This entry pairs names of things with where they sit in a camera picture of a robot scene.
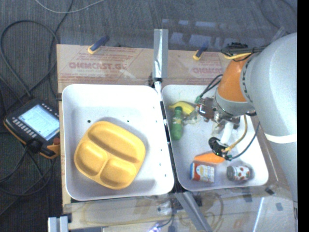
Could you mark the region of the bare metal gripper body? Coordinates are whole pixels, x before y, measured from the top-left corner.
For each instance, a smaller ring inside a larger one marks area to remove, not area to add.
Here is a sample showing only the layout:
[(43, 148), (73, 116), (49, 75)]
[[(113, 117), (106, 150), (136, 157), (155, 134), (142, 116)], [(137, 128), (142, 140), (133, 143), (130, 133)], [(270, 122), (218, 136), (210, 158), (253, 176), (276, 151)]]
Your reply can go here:
[(198, 102), (198, 113), (207, 121), (215, 122), (219, 127), (224, 127), (228, 123), (232, 124), (233, 129), (237, 129), (240, 125), (240, 116), (231, 116), (226, 113), (216, 103), (214, 97), (201, 98)]

